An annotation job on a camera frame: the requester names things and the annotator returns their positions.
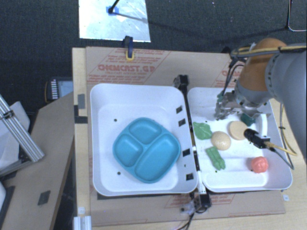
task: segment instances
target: green toy vegetable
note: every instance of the green toy vegetable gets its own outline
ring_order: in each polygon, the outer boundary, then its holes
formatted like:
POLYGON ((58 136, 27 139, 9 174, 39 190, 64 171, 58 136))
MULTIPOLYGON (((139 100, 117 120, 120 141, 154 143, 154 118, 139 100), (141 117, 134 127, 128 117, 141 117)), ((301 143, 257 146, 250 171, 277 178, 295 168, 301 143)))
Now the green toy vegetable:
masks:
POLYGON ((205 140, 211 138, 212 131, 210 130, 210 126, 208 124, 193 122, 193 127, 197 139, 205 140))
POLYGON ((225 161, 220 156, 219 151, 217 150, 216 147, 207 148, 206 153, 209 156, 213 166, 216 169, 218 169, 218 170, 223 169, 224 170, 226 168, 225 161))

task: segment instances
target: wire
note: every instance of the wire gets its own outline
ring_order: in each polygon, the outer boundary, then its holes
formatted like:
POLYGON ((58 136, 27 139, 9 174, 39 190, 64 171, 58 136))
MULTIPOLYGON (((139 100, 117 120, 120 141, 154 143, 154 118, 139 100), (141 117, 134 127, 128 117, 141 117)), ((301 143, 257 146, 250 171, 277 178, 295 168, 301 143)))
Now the wire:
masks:
POLYGON ((208 209, 208 208, 201 207, 201 208, 199 208, 199 209, 196 211, 196 213, 197 213, 197 214, 205 213, 205 212, 207 211, 207 209, 208 209))
MULTIPOLYGON (((280 133, 281 133, 281 137, 282 137, 283 147, 285 149, 287 149, 287 145, 288 145, 289 149, 294 151, 291 148, 291 146, 289 145, 289 143, 288 143, 288 141, 287 141, 287 139, 286 139, 286 137, 284 135, 284 131, 283 130, 285 129, 285 127, 283 126, 283 110, 284 110, 284 105, 281 103, 280 104, 280 111, 279 111, 279 124, 280 124, 279 129, 281 130, 280 133)), ((290 161, 290 164, 291 164, 290 168, 292 170, 294 170, 294 165, 293 165, 293 163, 291 161, 289 153, 287 153, 287 157, 288 157, 288 160, 290 161)))
POLYGON ((296 152, 292 152, 292 151, 286 150, 286 149, 284 149, 284 148, 282 148, 282 147, 279 147, 279 146, 277 146, 277 145, 275 145, 275 144, 273 144, 273 143, 271 143, 271 142, 269 142, 269 141, 265 141, 264 144, 265 144, 267 147, 269 147, 269 148, 277 148, 277 149, 279 149, 279 150, 281 150, 281 151, 284 151, 284 152, 289 153, 289 154, 291 154, 291 155, 297 156, 297 153, 296 153, 296 152))
POLYGON ((230 53, 232 58, 246 58, 259 55, 277 54, 277 53, 292 53, 305 51, 306 46, 284 46, 278 48, 262 48, 250 50, 249 47, 235 49, 230 53))
POLYGON ((231 64, 229 65, 229 70, 228 70, 228 73, 227 73, 224 89, 222 91, 222 96, 225 94, 225 91, 226 91, 226 89, 227 89, 227 87, 228 87, 228 85, 229 85, 229 83, 230 83, 230 81, 232 79, 232 76, 233 76, 236 68, 237 67, 243 67, 243 66, 244 65, 242 65, 242 64, 238 64, 238 65, 235 65, 235 66, 232 66, 232 67, 231 67, 231 64))
POLYGON ((191 222, 192 222, 192 220, 193 220, 193 216, 194 216, 194 213, 192 214, 192 215, 190 215, 190 218, 189 218, 189 220, 188 220, 188 222, 186 223, 186 224, 184 224, 181 228, 178 228, 178 229, 176 229, 176 230, 182 230, 182 229, 184 229, 185 227, 185 230, 188 230, 189 229, 189 227, 190 227, 190 224, 191 224, 191 222))
POLYGON ((284 147, 286 148, 286 145, 289 147, 289 149, 294 152, 296 154, 296 152, 293 150, 293 148, 290 146, 285 134, 284 134, 284 130, 285 130, 285 127, 283 126, 283 111, 284 111, 284 105, 283 104, 280 104, 280 130, 281 130, 281 134, 282 134, 282 138, 284 139, 285 141, 285 144, 284 144, 284 147))
POLYGON ((269 148, 270 151, 275 152, 292 170, 294 170, 294 166, 291 162, 291 164, 289 164, 289 162, 278 152, 276 151, 276 149, 274 148, 269 148))

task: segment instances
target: blue divided plate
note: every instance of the blue divided plate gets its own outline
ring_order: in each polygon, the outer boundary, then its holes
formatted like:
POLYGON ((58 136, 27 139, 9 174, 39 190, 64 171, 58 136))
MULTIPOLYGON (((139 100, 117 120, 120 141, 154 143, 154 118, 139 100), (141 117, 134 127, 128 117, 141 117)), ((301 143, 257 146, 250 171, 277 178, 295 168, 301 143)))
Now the blue divided plate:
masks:
POLYGON ((178 140, 149 118, 138 118, 116 138, 113 155, 120 165, 145 183, 159 181, 181 152, 178 140))

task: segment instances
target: black carpet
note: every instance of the black carpet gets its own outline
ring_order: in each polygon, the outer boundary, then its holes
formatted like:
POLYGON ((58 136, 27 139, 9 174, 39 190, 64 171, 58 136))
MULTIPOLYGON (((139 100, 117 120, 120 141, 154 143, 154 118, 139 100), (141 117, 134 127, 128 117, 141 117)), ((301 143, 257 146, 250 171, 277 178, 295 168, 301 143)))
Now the black carpet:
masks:
MULTIPOLYGON (((276 37, 306 42, 284 29, 288 0, 146 0, 151 43, 138 48, 221 52, 276 37)), ((306 0, 294 0, 291 24, 306 29, 306 0)), ((71 76, 71 49, 118 47, 119 41, 79 38, 78 0, 0 0, 0 94, 34 112, 45 83, 71 76)))

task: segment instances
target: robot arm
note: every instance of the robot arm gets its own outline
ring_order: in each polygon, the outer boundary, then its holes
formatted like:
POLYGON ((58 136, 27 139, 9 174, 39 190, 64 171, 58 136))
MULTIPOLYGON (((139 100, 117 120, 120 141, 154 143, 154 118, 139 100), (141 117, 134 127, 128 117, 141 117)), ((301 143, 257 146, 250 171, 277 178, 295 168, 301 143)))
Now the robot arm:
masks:
POLYGON ((255 56, 246 61, 235 90, 221 93, 215 118, 225 119, 233 113, 256 118, 260 114, 257 108, 275 98, 284 104, 306 162, 306 44, 286 47, 277 39, 267 38, 256 44, 253 52, 245 54, 255 56))

